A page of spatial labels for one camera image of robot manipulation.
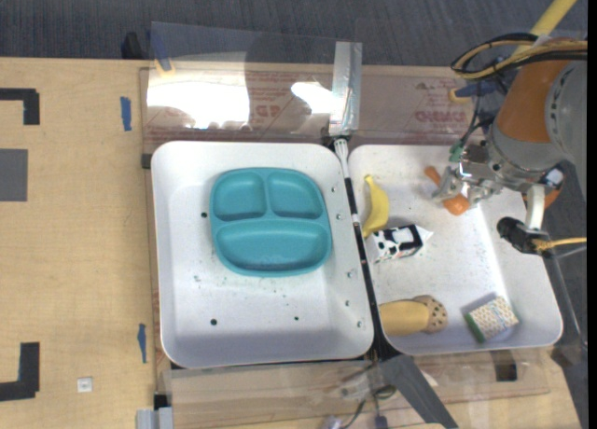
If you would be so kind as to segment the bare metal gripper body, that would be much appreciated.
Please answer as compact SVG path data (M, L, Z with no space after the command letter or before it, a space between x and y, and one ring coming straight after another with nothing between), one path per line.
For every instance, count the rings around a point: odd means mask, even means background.
M451 193L467 187L468 193L500 193L503 189L519 190L519 168L492 142L450 148L446 168L446 186Z

